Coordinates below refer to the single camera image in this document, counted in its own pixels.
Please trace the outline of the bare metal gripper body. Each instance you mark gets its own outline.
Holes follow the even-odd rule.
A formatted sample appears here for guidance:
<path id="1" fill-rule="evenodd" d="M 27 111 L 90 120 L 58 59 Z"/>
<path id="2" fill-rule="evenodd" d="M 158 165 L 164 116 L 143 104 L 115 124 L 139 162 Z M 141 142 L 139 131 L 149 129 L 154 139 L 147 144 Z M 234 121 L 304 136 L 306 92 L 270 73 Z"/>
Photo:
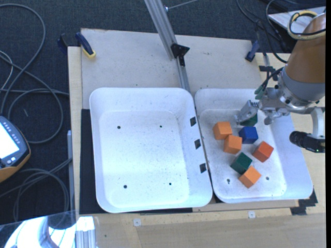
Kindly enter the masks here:
<path id="1" fill-rule="evenodd" d="M 265 114 L 309 114 L 314 106 L 312 102 L 297 97 L 286 87 L 268 87 L 258 102 L 258 108 Z"/>

